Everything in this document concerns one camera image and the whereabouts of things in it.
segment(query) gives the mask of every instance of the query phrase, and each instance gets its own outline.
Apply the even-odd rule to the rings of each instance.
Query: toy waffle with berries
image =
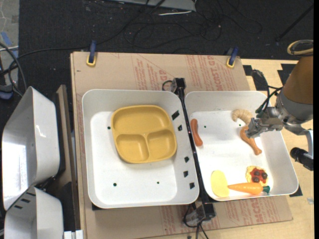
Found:
[[[268,174],[259,166],[248,166],[246,179],[248,182],[259,182],[263,187],[268,185]]]

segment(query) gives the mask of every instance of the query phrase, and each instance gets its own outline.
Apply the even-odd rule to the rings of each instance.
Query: white container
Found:
[[[4,239],[62,239],[63,213],[60,201],[30,187],[7,211]]]
[[[56,175],[59,165],[55,105],[29,87],[2,134],[4,208],[8,210],[31,185]]]
[[[231,119],[236,109],[255,110],[266,96],[257,91],[191,92],[185,97],[189,121],[197,119],[198,134],[203,141],[196,147],[203,183],[208,195],[217,201],[288,195],[297,191],[298,179],[280,131],[265,132],[255,138],[263,151],[255,155],[239,132],[243,121]],[[218,197],[211,189],[210,177],[214,170],[224,172],[228,185],[247,182],[248,166],[264,168],[268,173],[270,193],[249,195],[230,190],[229,197]]]
[[[156,105],[172,119],[176,154],[166,160],[130,164],[116,150],[111,116],[119,108]],[[181,102],[164,91],[90,90],[82,99],[88,193],[100,208],[180,205],[194,202],[199,194],[195,163]]]

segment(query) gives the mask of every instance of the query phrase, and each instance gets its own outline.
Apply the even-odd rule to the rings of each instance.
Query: yellow plate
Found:
[[[128,163],[172,157],[177,141],[167,112],[154,105],[129,106],[112,115],[112,133],[119,156]]]

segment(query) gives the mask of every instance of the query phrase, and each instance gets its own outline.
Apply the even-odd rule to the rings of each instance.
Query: cardboard sheet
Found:
[[[83,137],[82,96],[91,89],[161,90],[175,77],[191,91],[243,91],[249,85],[241,60],[226,67],[226,56],[98,53],[95,67],[86,65],[86,52],[71,54],[72,90],[81,229],[85,238],[137,239],[193,232],[182,223],[187,206],[93,210],[88,196]],[[291,220],[285,196],[218,202],[217,217],[203,228],[217,230]]]

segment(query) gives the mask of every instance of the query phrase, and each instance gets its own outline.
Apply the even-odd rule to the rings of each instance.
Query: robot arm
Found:
[[[312,53],[307,55],[301,57],[296,64],[287,82],[277,95],[275,106],[267,107],[257,115],[256,119],[251,119],[246,135],[249,138],[255,138],[263,132],[282,130],[283,128],[296,135],[306,135],[309,151],[299,151],[300,149],[294,148],[291,156],[300,162],[301,159],[298,160],[297,157],[303,153],[305,157],[312,160],[313,170],[313,131],[306,130],[301,126],[312,120],[314,115],[314,57]]]

